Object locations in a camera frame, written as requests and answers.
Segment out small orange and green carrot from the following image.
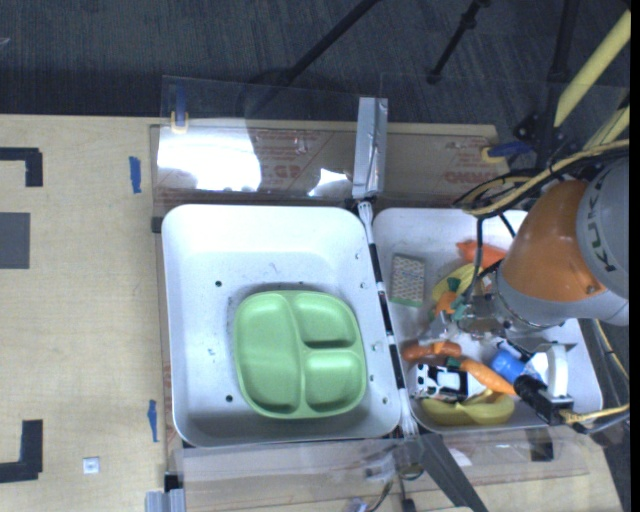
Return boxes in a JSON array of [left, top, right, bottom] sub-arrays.
[[428, 276, 466, 322]]

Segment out patterned packet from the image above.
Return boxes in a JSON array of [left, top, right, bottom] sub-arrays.
[[390, 254, 427, 308]]

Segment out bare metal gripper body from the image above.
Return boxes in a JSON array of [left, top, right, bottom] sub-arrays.
[[457, 292, 507, 342]]

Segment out green divided plate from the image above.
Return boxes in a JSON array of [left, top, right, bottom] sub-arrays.
[[232, 290, 369, 421]]

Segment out black cylinder on white bracket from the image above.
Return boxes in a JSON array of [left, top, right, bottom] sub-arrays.
[[513, 342, 577, 427]]

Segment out orange toy food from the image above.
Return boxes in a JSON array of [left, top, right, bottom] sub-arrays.
[[455, 239, 509, 267]]

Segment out orange-brown sausage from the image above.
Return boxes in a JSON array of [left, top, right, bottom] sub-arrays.
[[401, 339, 463, 364]]

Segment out blue and white bottle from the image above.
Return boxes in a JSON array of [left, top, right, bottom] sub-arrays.
[[489, 348, 549, 386]]

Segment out white plastic tray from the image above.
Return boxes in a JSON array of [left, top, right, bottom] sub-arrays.
[[372, 207, 604, 435], [160, 203, 404, 448]]

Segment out yellow banana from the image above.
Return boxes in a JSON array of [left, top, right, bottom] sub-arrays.
[[431, 262, 485, 302], [419, 389, 517, 428]]

